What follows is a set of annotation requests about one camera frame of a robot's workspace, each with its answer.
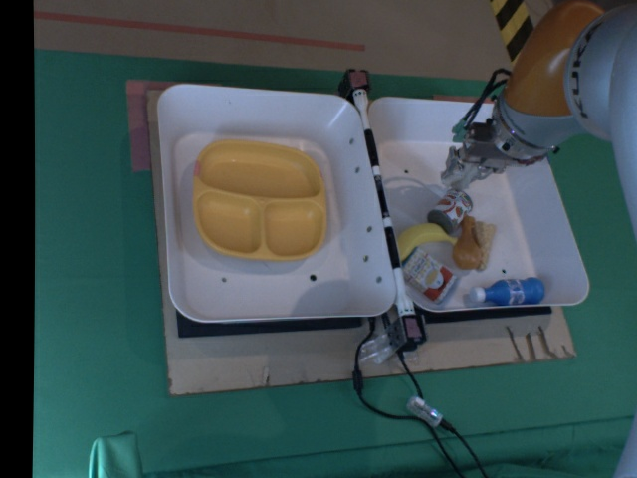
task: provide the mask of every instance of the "green table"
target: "green table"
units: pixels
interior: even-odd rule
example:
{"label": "green table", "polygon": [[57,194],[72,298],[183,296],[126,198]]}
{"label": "green table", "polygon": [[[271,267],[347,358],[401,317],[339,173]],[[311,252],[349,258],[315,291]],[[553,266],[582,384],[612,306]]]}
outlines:
{"label": "green table", "polygon": [[[369,412],[349,381],[168,394],[152,182],[131,168],[126,81],[334,93],[341,76],[35,52],[34,477],[87,476],[93,442],[124,431],[136,434],[149,475],[207,466],[225,473],[211,476],[449,471],[428,431]],[[476,96],[483,87],[372,80],[374,98]],[[577,358],[418,379],[484,463],[569,452],[585,457],[571,471],[604,476],[609,460],[598,475],[583,473],[596,472],[595,451],[618,456],[637,406],[637,246],[609,143],[578,136],[551,162],[591,287],[565,310]],[[365,392],[400,413],[413,393],[404,376],[370,380]],[[456,440],[445,443],[471,467]]]}

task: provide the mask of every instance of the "yellow banana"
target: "yellow banana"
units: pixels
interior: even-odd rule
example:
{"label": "yellow banana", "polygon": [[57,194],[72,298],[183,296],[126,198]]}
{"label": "yellow banana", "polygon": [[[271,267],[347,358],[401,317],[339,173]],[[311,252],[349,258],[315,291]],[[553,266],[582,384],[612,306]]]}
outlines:
{"label": "yellow banana", "polygon": [[447,232],[436,223],[420,223],[409,227],[398,236],[397,244],[400,262],[404,262],[417,246],[438,241],[448,241],[451,244],[456,244],[458,238],[447,234]]}

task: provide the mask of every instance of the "cardboard sheet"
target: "cardboard sheet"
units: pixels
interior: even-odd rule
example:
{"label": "cardboard sheet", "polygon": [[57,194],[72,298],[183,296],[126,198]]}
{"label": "cardboard sheet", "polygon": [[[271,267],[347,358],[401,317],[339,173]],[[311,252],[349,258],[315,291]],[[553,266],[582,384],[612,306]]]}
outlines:
{"label": "cardboard sheet", "polygon": [[[350,380],[356,346],[368,327],[253,335],[181,338],[165,280],[157,99],[148,88],[146,114],[155,196],[163,317],[171,395]],[[523,317],[444,322],[427,326],[427,342],[406,355],[413,372],[571,359],[575,349],[562,307]],[[404,373],[397,358],[367,361],[365,376]]]}

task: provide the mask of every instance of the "hazard tape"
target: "hazard tape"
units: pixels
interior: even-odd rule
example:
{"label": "hazard tape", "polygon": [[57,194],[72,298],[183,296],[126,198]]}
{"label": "hazard tape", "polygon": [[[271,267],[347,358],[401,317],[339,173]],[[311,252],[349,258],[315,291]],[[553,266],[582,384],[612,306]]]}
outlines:
{"label": "hazard tape", "polygon": [[525,0],[489,0],[500,35],[514,63],[533,30]]}

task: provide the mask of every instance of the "yellow divided plate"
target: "yellow divided plate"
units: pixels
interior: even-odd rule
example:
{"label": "yellow divided plate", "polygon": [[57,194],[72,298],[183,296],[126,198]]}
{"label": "yellow divided plate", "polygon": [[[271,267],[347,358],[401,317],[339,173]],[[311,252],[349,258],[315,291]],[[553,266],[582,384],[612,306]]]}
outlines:
{"label": "yellow divided plate", "polygon": [[224,255],[301,260],[325,237],[319,167],[298,149],[241,139],[206,146],[195,164],[193,209],[201,238]]}

